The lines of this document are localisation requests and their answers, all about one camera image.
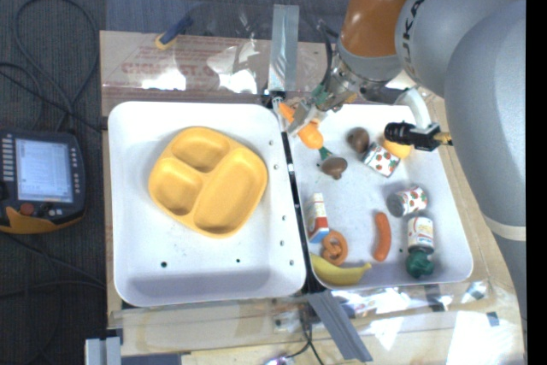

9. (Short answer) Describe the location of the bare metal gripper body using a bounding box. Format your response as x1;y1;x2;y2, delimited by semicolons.
308;60;388;115

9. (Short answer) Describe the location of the orange toy carrot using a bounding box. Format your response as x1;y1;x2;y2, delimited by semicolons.
278;103;335;160

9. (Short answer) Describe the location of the brown toy potato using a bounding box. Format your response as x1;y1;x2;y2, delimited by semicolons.
345;126;371;154

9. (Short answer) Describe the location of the brown toy mushroom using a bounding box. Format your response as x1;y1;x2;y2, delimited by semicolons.
321;156;349;181

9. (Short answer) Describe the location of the strawberry print can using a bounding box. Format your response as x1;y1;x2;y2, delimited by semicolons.
362;142;401;179
385;185;429;219

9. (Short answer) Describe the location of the yellow toy lemon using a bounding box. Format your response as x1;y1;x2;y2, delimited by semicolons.
382;139;414;161

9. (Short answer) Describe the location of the white plastic tray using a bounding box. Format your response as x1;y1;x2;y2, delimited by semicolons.
107;100;308;309
283;102;475;292

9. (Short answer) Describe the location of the white red blue carton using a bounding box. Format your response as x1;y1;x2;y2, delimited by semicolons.
303;191;331;244

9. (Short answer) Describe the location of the yellow divided plate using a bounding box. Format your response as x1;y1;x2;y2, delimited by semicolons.
147;125;270;240

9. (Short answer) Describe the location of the brown toy pretzel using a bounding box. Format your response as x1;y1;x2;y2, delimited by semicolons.
321;229;350;268

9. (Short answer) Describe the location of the orange toy sausage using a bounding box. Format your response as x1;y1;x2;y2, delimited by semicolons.
373;211;393;263

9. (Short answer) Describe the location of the yellow banana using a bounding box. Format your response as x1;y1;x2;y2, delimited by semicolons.
309;252;373;287

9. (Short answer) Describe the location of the brown cardboard board, red print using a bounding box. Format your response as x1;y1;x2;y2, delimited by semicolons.
98;29;516;357

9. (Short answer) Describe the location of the green toy broccoli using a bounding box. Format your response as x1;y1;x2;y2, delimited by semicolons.
405;250;436;280

